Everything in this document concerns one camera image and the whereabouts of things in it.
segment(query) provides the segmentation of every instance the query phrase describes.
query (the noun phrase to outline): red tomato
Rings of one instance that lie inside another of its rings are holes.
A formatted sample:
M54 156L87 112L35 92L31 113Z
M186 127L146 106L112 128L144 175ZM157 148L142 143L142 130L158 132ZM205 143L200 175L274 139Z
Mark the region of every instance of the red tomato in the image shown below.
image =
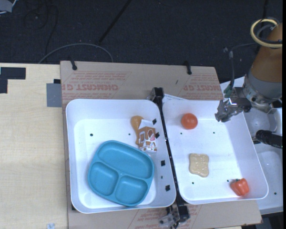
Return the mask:
M187 130L194 129L198 125L198 120L195 115L187 113L182 116L181 124Z
M250 191L247 180L245 178L240 180L236 179L236 182L231 184L231 188L238 196L243 196Z

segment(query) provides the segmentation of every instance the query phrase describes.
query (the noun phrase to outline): light wood surface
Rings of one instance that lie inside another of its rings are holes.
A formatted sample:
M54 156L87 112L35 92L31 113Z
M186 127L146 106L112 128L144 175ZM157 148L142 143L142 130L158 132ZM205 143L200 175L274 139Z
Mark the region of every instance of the light wood surface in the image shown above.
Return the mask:
M68 227L62 109L47 107L59 65L26 67L0 94L0 229Z

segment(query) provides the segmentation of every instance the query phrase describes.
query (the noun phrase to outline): blue plate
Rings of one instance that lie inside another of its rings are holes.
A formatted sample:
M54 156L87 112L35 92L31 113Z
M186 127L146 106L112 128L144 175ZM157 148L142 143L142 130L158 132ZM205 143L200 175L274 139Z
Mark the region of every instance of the blue plate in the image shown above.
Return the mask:
M97 149L88 172L93 192L125 206L136 206L146 197L154 174L153 160L143 151L118 141Z

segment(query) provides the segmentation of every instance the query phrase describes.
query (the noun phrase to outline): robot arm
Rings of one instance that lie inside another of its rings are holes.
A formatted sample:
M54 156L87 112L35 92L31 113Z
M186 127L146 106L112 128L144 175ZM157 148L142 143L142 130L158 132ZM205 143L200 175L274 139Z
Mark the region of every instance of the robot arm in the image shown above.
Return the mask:
M260 22L271 22L275 26L266 40L254 34ZM233 115L256 108L265 113L272 112L271 103L282 97L282 42L283 23L264 19L256 21L250 30L260 50L248 72L242 87L233 87L228 100L221 100L215 114L219 122L229 121Z

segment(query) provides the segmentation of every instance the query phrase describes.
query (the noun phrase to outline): toy pepper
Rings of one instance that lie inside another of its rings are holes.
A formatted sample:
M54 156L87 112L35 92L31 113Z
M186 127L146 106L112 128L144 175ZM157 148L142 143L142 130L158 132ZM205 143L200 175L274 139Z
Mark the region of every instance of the toy pepper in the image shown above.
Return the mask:
M250 191L247 180L245 178L240 180L236 179L236 181L231 184L231 188L238 196L246 195Z

